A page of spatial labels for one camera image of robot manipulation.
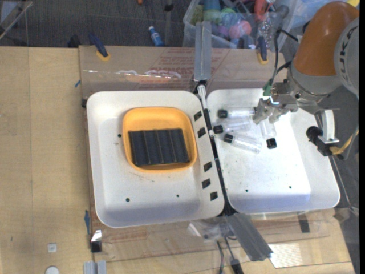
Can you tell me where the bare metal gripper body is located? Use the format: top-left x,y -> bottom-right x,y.
256,81 -> 300,115

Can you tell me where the black ribbed rectangular insert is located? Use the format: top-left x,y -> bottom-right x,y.
127,128 -> 191,167

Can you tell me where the blue plastic bottle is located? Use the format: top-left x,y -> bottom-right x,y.
148,25 -> 165,47

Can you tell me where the black cylinder on white bracket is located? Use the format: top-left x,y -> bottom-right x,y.
306,109 -> 340,157

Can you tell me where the white plastic tray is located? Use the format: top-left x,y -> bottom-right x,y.
86,90 -> 225,228
205,88 -> 341,215

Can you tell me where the orange rounded bowl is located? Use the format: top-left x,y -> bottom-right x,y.
121,106 -> 198,172

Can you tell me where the clear plastic bottle black cap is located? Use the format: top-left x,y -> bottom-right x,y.
259,119 -> 278,150
223,132 -> 263,154
213,118 -> 253,135
217,107 -> 257,119

